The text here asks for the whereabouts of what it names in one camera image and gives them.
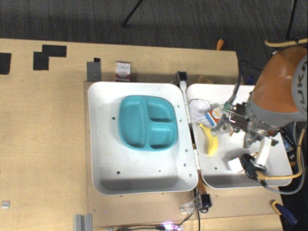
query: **teal divided plate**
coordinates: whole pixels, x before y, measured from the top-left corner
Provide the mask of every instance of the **teal divided plate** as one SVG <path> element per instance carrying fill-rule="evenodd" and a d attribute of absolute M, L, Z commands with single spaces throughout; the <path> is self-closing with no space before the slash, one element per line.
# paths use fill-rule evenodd
<path fill-rule="evenodd" d="M 129 148 L 168 149 L 177 141 L 178 128 L 172 105 L 162 98 L 128 96 L 118 118 L 119 135 Z"/>

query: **wooden tabletop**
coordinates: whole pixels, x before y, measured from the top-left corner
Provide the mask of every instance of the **wooden tabletop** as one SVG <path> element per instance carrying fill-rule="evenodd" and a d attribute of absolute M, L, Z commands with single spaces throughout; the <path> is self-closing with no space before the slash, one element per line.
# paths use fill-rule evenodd
<path fill-rule="evenodd" d="M 65 45 L 67 56 L 50 57 L 49 71 L 35 71 L 33 52 L 42 51 L 43 44 Z M 11 202 L 9 209 L 0 209 L 0 230 L 6 231 L 69 231 L 75 214 L 91 213 L 85 149 L 87 62 L 101 59 L 103 81 L 114 81 L 117 61 L 130 62 L 132 80 L 138 82 L 169 82 L 177 71 L 186 71 L 190 83 L 200 75 L 215 83 L 234 84 L 237 78 L 237 58 L 231 51 L 0 39 L 0 53 L 12 54 L 10 73 L 0 75 L 0 201 Z M 207 189 L 213 207 L 201 215 L 201 230 L 282 230 L 270 207 L 272 199 L 281 202 L 279 195 L 262 188 Z M 110 211 L 102 217 L 106 222 L 93 219 L 94 230 L 184 219 L 178 204 L 191 196 L 129 194 L 119 200 L 102 195 Z M 197 230 L 195 219 L 183 225 L 185 231 Z"/>

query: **white eraser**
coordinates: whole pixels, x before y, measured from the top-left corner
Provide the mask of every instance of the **white eraser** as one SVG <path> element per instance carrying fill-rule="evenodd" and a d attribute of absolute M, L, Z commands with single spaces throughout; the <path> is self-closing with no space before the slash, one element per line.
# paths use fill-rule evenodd
<path fill-rule="evenodd" d="M 240 158 L 238 158 L 238 157 L 228 161 L 228 164 L 229 164 L 229 167 L 230 167 L 232 173 L 239 173 L 243 170 Z"/>

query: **yellow banana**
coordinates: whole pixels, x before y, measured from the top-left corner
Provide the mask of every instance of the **yellow banana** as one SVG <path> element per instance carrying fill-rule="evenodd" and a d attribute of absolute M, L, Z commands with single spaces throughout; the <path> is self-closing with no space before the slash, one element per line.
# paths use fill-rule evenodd
<path fill-rule="evenodd" d="M 199 127 L 201 127 L 207 137 L 208 140 L 208 146 L 206 153 L 209 156 L 214 155 L 214 153 L 217 151 L 218 148 L 218 138 L 217 136 L 213 137 L 211 134 L 211 128 L 205 127 L 202 123 L 199 124 Z"/>

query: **orange carrot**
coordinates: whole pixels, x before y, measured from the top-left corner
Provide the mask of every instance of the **orange carrot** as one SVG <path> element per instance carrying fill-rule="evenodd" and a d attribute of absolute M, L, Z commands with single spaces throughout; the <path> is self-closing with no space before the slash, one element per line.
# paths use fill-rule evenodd
<path fill-rule="evenodd" d="M 225 43 L 225 40 L 223 39 L 223 36 L 218 39 L 217 44 L 216 44 L 216 50 L 219 51 L 221 50 L 223 44 Z"/>

